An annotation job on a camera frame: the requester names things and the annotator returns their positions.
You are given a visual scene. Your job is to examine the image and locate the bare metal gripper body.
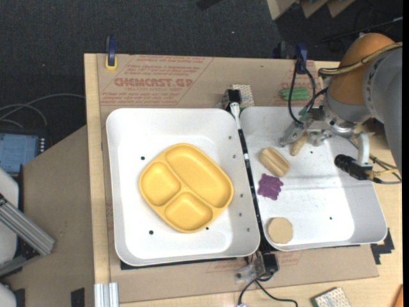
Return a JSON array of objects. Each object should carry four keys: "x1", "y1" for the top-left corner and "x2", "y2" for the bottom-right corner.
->
[{"x1": 303, "y1": 107, "x2": 357, "y2": 139}]

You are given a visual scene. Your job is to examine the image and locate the beige toy bread stick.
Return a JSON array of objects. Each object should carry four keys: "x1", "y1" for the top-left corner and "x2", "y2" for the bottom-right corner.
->
[{"x1": 289, "y1": 132, "x2": 310, "y2": 157}]

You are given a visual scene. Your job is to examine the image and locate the tan hot dog bun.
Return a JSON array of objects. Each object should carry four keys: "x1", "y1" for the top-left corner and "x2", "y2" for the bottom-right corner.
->
[{"x1": 258, "y1": 146, "x2": 292, "y2": 178}]

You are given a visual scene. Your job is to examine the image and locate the green toy bean pods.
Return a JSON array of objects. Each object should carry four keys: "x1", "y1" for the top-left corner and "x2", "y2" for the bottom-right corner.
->
[{"x1": 279, "y1": 86, "x2": 312, "y2": 102}]

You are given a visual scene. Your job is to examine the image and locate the thin black and white rod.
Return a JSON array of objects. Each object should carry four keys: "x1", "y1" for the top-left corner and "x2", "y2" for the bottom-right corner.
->
[{"x1": 229, "y1": 102, "x2": 263, "y2": 253}]

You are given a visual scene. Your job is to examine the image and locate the purple grapes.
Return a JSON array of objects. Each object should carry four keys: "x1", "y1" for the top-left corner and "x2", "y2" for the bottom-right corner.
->
[{"x1": 257, "y1": 173, "x2": 284, "y2": 201}]

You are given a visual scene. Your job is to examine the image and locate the white plastic tray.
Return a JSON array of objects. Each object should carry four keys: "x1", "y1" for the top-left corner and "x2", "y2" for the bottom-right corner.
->
[
  {"x1": 105, "y1": 107, "x2": 261, "y2": 267},
  {"x1": 239, "y1": 106, "x2": 389, "y2": 253}
]

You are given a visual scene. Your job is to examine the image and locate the tan round biscuit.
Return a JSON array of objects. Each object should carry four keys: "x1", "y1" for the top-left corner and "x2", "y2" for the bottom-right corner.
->
[{"x1": 266, "y1": 216, "x2": 295, "y2": 245}]

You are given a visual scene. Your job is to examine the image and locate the brown cardboard board red print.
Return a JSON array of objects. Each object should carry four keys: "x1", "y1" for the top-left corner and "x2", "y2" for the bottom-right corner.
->
[{"x1": 96, "y1": 53, "x2": 380, "y2": 304}]

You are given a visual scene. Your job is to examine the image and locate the yellow divided plate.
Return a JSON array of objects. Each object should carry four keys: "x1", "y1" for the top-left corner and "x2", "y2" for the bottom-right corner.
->
[{"x1": 138, "y1": 143, "x2": 235, "y2": 234}]

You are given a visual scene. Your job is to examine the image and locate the white patterned pad green edge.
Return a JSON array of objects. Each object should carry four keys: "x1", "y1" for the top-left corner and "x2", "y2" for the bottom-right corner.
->
[{"x1": 311, "y1": 287, "x2": 355, "y2": 307}]

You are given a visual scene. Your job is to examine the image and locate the black cylinder on white bracket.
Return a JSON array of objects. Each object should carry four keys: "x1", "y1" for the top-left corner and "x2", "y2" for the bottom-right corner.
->
[{"x1": 334, "y1": 132, "x2": 374, "y2": 181}]

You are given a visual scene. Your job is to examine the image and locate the black block with thin wires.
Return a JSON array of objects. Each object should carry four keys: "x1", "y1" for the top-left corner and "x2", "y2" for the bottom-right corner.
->
[
  {"x1": 261, "y1": 253, "x2": 280, "y2": 274},
  {"x1": 222, "y1": 88, "x2": 242, "y2": 110}
]

